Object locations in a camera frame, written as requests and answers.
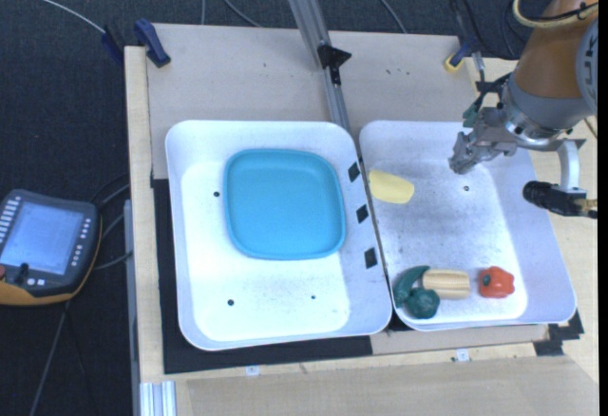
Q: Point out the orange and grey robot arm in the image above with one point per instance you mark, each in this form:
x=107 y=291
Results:
x=551 y=58

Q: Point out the green curved toy vegetable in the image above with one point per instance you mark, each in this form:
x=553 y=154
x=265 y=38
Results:
x=404 y=283

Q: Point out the dark green toy broccoli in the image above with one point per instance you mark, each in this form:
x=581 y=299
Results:
x=423 y=305

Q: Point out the beige ribbed toy bread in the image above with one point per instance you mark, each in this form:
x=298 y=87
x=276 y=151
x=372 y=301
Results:
x=447 y=284

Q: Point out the yellow toy food wedge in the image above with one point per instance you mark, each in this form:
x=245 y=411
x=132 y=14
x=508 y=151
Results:
x=390 y=188

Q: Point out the pale wood board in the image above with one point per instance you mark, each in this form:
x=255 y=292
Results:
x=247 y=81

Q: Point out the red toy bell pepper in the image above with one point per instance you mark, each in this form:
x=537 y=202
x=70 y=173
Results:
x=496 y=283

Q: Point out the white plastic tray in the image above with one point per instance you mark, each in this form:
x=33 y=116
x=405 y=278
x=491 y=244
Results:
x=456 y=233
x=275 y=295

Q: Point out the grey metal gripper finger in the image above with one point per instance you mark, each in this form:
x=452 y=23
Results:
x=480 y=156
x=461 y=153

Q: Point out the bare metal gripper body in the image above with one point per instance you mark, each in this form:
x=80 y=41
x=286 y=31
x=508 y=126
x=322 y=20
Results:
x=494 y=131

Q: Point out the black cylinder on white bracket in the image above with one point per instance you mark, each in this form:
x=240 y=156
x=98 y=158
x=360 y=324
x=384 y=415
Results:
x=551 y=196

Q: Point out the blue plate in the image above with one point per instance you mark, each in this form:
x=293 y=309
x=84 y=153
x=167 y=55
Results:
x=285 y=205

